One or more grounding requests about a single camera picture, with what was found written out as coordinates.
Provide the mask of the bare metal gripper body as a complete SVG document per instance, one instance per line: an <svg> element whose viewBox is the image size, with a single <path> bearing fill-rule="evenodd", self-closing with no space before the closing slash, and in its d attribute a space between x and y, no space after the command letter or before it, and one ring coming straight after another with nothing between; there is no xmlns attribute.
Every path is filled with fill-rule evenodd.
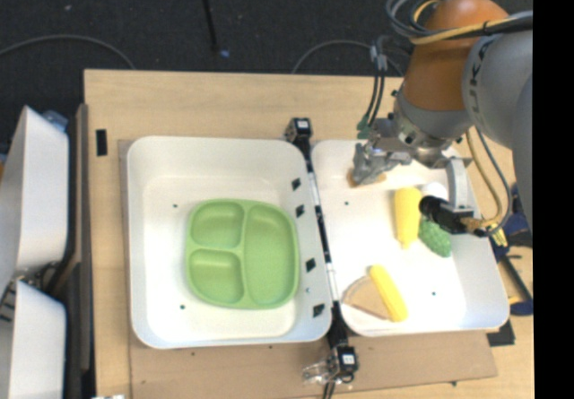
<svg viewBox="0 0 574 399"><path fill-rule="evenodd" d="M452 139L423 132L408 119L378 118L365 143L367 161L378 168L393 168L417 161L427 168L440 168L448 157Z"/></svg>

